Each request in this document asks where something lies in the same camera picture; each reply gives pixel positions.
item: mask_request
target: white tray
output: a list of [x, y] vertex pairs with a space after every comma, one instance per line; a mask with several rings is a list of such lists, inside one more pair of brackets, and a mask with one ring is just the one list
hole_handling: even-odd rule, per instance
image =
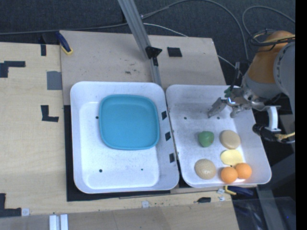
[[[99, 104], [103, 98], [113, 94], [140, 95], [155, 103], [160, 139], [154, 147], [118, 150], [103, 143], [99, 132]], [[170, 190], [178, 184], [179, 172], [165, 93], [159, 85], [139, 82], [76, 83], [71, 88], [71, 127], [73, 176], [82, 192]]]
[[[243, 111], [231, 118], [231, 107], [227, 106], [219, 115], [207, 117], [208, 110], [218, 97], [224, 98], [228, 86], [172, 85], [166, 90], [166, 100], [173, 129], [182, 177], [192, 187], [223, 186], [220, 179], [225, 164], [220, 154], [227, 150], [222, 146], [219, 135], [230, 129], [240, 135], [241, 145], [237, 148], [244, 162], [250, 164], [253, 174], [247, 180], [237, 179], [232, 185], [265, 184], [271, 179], [271, 168], [261, 141], [252, 131], [255, 119], [251, 110]], [[208, 130], [214, 133], [214, 142], [204, 148], [198, 143], [198, 133]], [[211, 160], [217, 174], [210, 180], [201, 179], [194, 171], [199, 159]]]

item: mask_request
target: metal pole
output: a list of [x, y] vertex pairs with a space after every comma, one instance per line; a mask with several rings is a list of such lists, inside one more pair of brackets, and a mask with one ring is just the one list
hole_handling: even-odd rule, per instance
[[118, 0], [118, 3], [125, 15], [129, 28], [131, 29], [131, 32], [143, 54], [143, 57], [145, 59], [149, 59], [151, 62], [151, 73], [153, 81], [161, 86], [161, 78], [156, 60], [157, 55], [150, 56], [148, 51], [146, 51], [146, 49], [151, 47], [151, 44], [134, 0]]

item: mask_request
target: blue and yellow clamp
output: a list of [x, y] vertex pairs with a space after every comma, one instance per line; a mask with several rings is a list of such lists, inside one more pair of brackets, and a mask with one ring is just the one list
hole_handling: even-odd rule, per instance
[[61, 49], [65, 52], [66, 55], [71, 55], [73, 53], [72, 48], [67, 43], [66, 39], [60, 32], [56, 32], [56, 37], [59, 40], [59, 43], [62, 45]]

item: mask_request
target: gray tape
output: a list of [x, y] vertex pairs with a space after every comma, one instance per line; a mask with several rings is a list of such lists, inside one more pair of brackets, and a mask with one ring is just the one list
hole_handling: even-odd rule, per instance
[[47, 90], [62, 90], [62, 73], [58, 71], [47, 72]]

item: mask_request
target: blue plate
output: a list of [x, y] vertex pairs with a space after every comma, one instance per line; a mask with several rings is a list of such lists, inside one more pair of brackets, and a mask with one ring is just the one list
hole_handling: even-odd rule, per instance
[[104, 143], [114, 149], [149, 149], [160, 138], [155, 104], [138, 95], [116, 94], [104, 98], [99, 107], [99, 128]]

